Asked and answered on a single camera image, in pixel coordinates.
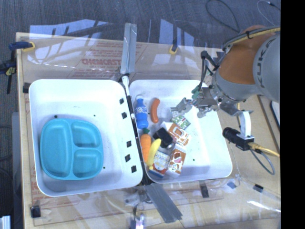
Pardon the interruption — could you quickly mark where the white plastic tray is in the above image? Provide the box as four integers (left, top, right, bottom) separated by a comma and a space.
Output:
28, 78, 144, 198
128, 79, 234, 184

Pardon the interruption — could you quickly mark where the green and white packet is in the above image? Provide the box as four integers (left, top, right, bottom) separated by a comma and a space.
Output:
171, 114, 192, 130

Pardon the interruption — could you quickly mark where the blue bottle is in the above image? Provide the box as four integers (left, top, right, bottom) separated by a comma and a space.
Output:
133, 94, 149, 129

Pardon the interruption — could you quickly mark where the black cylinder on white bracket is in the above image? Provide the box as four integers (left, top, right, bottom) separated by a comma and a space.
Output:
222, 110, 255, 151

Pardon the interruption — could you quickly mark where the blue divided plate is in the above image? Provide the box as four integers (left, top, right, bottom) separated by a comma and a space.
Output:
39, 118, 104, 181

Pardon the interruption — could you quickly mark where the brown cardboard board, red print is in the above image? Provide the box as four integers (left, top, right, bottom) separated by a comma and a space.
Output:
20, 37, 281, 227

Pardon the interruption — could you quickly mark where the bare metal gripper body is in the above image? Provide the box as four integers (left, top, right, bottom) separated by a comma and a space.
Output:
193, 86, 239, 112

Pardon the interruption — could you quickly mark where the orange and white carton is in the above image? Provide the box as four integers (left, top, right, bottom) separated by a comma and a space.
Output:
165, 121, 192, 146
165, 144, 187, 179

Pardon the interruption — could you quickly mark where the orange sausage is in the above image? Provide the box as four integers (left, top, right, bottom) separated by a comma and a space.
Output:
150, 97, 161, 124

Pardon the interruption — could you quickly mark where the yellow banana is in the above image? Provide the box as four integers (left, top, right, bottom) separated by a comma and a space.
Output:
146, 138, 163, 170

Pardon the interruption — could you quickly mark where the clear bottle with black cap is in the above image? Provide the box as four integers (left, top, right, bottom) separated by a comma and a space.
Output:
148, 127, 174, 180

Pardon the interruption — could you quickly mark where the orange carrot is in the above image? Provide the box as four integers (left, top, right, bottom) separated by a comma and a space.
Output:
140, 128, 153, 163

